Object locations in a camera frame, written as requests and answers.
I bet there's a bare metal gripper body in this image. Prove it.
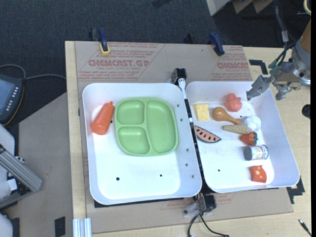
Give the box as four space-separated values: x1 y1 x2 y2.
270 61 311 89

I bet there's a pink toy duck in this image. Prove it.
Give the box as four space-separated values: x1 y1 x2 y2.
224 93 242 113

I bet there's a brown toy chicken drumstick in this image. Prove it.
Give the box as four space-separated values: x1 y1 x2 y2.
212 106 242 125

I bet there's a white toy ice cream cone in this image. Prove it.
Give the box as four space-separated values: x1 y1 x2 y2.
222 115 262 135

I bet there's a red toy strawberry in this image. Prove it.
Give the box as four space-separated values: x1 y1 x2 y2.
239 131 259 147

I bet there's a yellow toy cheese wedge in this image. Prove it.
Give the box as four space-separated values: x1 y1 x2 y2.
193 103 211 122

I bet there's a small can with grey lid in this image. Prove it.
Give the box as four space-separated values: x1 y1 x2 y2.
243 144 269 161

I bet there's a toy watermelon slice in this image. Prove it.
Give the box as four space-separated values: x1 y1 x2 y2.
194 125 222 144

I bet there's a thin black and white rod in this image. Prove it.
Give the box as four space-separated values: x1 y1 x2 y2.
178 78 206 195

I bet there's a white plastic tray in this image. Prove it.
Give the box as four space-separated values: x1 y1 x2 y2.
185 80 301 194
81 82 203 205

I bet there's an orange packet with yellow stars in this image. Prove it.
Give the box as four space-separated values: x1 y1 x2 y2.
249 164 268 184

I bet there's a green divided plate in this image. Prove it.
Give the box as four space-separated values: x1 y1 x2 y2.
114 97 179 157

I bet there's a brown cardboard board, red print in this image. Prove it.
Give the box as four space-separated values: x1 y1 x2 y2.
74 41 295 234

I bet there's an orange toy bottle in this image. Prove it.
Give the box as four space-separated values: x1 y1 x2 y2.
90 101 116 136

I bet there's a black block with thin wires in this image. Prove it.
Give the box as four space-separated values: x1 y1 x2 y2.
182 194 218 217
172 68 187 80

